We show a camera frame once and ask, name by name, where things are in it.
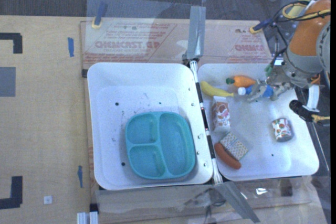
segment black tape marking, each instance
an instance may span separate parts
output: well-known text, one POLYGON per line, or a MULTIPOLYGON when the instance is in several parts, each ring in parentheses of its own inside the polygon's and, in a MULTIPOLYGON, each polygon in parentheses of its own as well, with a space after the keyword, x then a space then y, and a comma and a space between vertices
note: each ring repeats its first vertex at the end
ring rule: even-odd
POLYGON ((196 89, 197 89, 197 95, 198 95, 199 102, 203 103, 201 86, 200 86, 199 82, 196 83, 196 89))
POLYGON ((205 115, 205 109, 204 108, 201 108, 201 113, 202 113, 202 117, 203 117, 204 127, 205 127, 205 129, 209 129, 209 125, 208 125, 208 121, 206 120, 206 115, 205 115))
POLYGON ((215 159, 216 154, 215 154, 215 150, 214 150, 214 145, 212 144, 211 136, 208 135, 206 138, 208 138, 208 145, 209 145, 211 159, 215 159))
POLYGON ((88 69, 82 69, 82 78, 88 77, 88 69))
POLYGON ((10 188, 10 198, 0 199, 0 210, 19 208, 23 202, 23 177, 13 176, 10 188))
POLYGON ((0 33, 0 40, 12 40, 13 41, 13 53, 22 54, 22 36, 20 33, 0 33))

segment blue plate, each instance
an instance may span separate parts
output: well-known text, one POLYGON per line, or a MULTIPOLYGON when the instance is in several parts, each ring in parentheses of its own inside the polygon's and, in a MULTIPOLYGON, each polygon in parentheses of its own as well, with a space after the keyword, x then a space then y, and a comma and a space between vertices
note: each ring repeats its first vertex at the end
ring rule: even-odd
POLYGON ((127 155, 133 171, 148 179, 187 175, 195 166, 195 148, 187 121, 173 112, 148 112, 126 124, 127 155))

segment small can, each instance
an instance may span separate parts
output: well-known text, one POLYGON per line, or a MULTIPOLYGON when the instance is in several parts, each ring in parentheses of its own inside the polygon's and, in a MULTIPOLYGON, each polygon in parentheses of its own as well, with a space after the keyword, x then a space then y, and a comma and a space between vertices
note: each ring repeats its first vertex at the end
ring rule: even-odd
POLYGON ((294 134, 286 118, 279 118, 272 121, 272 126, 277 142, 285 142, 293 138, 294 134))

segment toy sausage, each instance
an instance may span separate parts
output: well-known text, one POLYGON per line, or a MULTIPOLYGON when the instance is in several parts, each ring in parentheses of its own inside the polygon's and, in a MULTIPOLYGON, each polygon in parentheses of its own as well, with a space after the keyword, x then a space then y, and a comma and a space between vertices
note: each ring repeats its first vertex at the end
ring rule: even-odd
POLYGON ((228 166, 234 168, 234 169, 240 169, 242 164, 237 161, 236 159, 232 158, 225 150, 224 147, 222 146, 221 143, 216 143, 215 146, 215 151, 218 155, 218 157, 226 163, 228 166))

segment toy carrot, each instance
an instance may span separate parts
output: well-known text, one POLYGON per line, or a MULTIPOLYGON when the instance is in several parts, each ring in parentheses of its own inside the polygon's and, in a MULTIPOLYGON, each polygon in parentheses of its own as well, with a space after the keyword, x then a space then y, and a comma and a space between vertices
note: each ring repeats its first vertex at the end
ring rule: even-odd
POLYGON ((226 84, 233 84, 236 87, 249 87, 255 84, 256 81, 247 76, 234 76, 233 78, 227 78, 226 84))

